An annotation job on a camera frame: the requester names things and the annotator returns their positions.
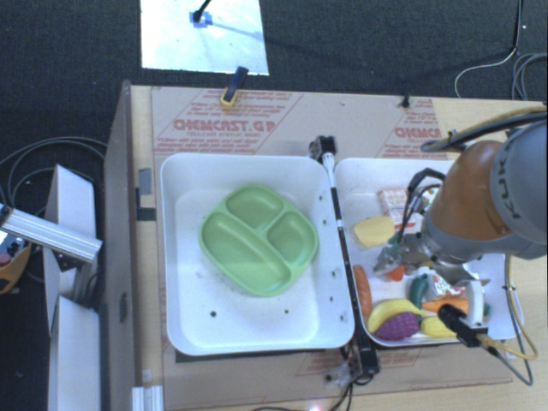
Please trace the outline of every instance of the white tray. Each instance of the white tray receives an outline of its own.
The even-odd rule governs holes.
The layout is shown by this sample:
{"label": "white tray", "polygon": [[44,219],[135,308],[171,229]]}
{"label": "white tray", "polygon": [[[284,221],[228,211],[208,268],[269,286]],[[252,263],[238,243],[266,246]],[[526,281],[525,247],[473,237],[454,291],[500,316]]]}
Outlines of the white tray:
{"label": "white tray", "polygon": [[[453,162],[433,160],[407,160],[392,158],[346,158],[336,167],[336,179],[341,202],[342,220],[346,231],[348,253],[353,265],[363,266],[371,287],[372,303],[389,298],[407,298],[408,288],[416,276],[404,276],[401,282],[389,282],[373,275],[373,267],[382,249],[365,249],[355,237],[353,227],[367,217],[383,214],[378,192],[383,189],[407,189],[414,174],[426,167],[447,172]],[[417,217],[416,229],[420,227]],[[491,307],[488,317],[489,335],[494,339],[510,339],[515,336],[504,292],[504,257],[502,254],[486,254],[482,260],[467,264],[471,272],[480,278],[491,279],[484,287],[485,302]],[[454,338],[432,338],[421,333],[402,341],[385,341],[371,336],[385,347],[420,346],[454,343]]]}
{"label": "white tray", "polygon": [[[330,184],[305,157],[179,153],[160,171],[167,331],[190,355],[337,348],[354,333]],[[257,297],[202,253],[202,219],[236,188],[258,183],[289,200],[312,222],[319,249],[285,292]]]}

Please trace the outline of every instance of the toy carrot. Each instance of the toy carrot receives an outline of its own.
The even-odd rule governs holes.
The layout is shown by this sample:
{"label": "toy carrot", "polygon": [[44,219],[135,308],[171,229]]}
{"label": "toy carrot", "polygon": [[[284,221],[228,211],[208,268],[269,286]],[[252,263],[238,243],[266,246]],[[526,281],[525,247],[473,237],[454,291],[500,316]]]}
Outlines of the toy carrot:
{"label": "toy carrot", "polygon": [[366,317],[371,313],[372,309],[371,288],[369,288],[367,274],[361,267],[361,265],[354,265],[352,267],[352,271],[354,272],[356,288],[358,289],[358,299],[360,300],[361,314]]}
{"label": "toy carrot", "polygon": [[458,307],[464,313],[468,313],[468,298],[441,298],[422,303],[422,308],[425,311],[438,313],[438,310],[443,305],[452,305]]}

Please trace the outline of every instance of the yellow potato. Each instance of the yellow potato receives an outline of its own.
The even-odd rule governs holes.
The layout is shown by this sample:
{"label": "yellow potato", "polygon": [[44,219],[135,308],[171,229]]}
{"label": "yellow potato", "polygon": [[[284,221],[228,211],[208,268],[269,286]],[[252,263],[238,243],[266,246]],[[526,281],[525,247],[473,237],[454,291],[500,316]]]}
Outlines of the yellow potato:
{"label": "yellow potato", "polygon": [[369,217],[354,226],[354,234],[365,248],[376,247],[394,235],[394,221],[390,216]]}

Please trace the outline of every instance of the green divided plate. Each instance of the green divided plate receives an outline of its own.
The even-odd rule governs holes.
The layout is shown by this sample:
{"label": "green divided plate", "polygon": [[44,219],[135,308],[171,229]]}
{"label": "green divided plate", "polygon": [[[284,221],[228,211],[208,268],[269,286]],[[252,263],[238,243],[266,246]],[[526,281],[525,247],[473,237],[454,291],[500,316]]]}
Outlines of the green divided plate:
{"label": "green divided plate", "polygon": [[318,234],[294,205],[258,184],[236,189],[204,219],[200,246],[228,277],[254,295],[283,292],[318,250]]}

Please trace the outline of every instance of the black carpet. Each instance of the black carpet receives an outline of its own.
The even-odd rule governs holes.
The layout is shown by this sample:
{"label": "black carpet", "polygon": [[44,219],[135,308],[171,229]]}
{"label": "black carpet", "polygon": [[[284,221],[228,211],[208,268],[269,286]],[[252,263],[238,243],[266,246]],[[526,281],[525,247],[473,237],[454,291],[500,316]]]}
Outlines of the black carpet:
{"label": "black carpet", "polygon": [[[504,59],[517,0],[259,0],[270,76],[246,88],[455,97],[456,75]],[[546,53],[548,0],[525,0],[519,52]],[[512,65],[466,74],[463,97],[510,97]],[[0,0],[0,160],[35,141],[80,135],[107,141],[123,80],[224,86],[228,76],[140,67],[140,0]],[[527,70],[534,100],[546,99],[546,66]],[[21,176],[61,163],[96,175],[84,152],[29,159]],[[6,187],[10,163],[0,165]],[[21,190],[20,206],[45,204],[48,176]],[[39,275],[39,257],[30,269]],[[24,276],[0,295],[0,409],[47,403],[42,285]]]}

